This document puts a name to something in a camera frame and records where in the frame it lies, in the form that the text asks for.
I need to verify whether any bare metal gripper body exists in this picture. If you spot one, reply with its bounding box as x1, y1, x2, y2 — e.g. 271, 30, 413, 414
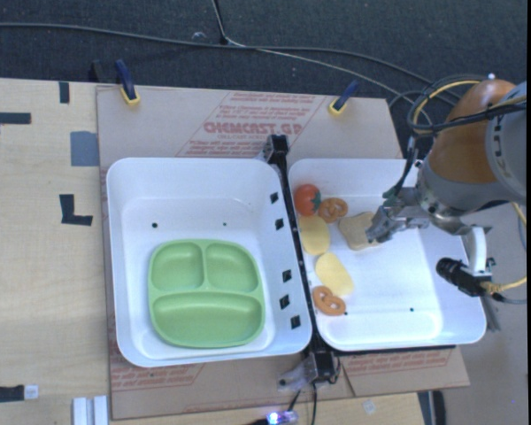
379, 186, 473, 237

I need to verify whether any tan bread slice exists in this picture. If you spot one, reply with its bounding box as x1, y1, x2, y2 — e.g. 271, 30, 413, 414
337, 211, 382, 252

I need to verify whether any orange pretzel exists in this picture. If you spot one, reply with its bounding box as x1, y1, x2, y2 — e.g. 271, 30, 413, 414
318, 197, 350, 224
312, 285, 348, 317

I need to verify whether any yellow potato chip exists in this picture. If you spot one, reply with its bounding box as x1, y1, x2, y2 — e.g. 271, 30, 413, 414
297, 214, 332, 257
314, 251, 355, 298

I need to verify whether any white plastic tray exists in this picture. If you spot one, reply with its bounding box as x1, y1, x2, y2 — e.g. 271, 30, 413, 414
105, 157, 313, 368
287, 158, 489, 352

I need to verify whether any red tomato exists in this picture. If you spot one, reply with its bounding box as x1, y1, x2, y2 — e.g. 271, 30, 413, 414
293, 183, 323, 218

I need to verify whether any thin black rod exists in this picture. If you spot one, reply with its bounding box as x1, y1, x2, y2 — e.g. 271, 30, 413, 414
277, 159, 325, 354

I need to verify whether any green divided plate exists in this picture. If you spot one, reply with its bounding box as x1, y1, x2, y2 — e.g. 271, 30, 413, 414
148, 238, 267, 350

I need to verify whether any brown cardboard board red print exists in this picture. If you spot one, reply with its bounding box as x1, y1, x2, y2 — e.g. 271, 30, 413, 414
95, 84, 471, 421

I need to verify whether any black cylinder on white bracket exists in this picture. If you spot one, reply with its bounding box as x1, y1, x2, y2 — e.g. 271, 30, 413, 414
435, 227, 496, 298

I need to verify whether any black block with thin wires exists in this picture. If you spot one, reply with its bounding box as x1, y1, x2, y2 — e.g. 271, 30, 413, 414
277, 348, 342, 391
259, 134, 290, 165

